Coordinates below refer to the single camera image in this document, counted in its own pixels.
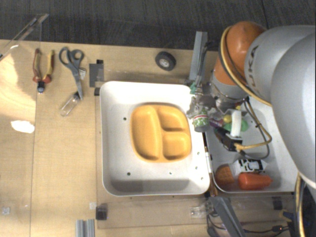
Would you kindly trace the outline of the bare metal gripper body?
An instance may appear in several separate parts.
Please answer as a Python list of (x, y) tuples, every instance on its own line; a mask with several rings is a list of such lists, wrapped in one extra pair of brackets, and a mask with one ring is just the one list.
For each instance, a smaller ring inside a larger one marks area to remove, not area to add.
[(216, 112), (221, 114), (225, 113), (225, 109), (222, 109), (222, 102), (219, 96), (212, 96), (211, 94), (197, 94), (191, 98), (191, 114), (197, 115), (205, 109), (210, 112), (211, 109), (215, 109)]

